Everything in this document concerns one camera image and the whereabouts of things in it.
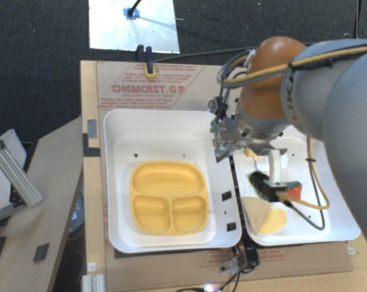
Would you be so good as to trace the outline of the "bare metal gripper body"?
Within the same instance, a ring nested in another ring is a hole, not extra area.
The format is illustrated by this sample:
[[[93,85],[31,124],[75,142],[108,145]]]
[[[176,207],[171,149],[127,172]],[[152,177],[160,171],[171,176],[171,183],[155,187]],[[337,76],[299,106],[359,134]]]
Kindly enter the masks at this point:
[[[248,148],[258,156],[267,155],[274,149],[270,142],[280,133],[281,119],[259,119],[246,114],[234,113],[217,123],[214,133],[214,149],[231,146],[233,152]]]

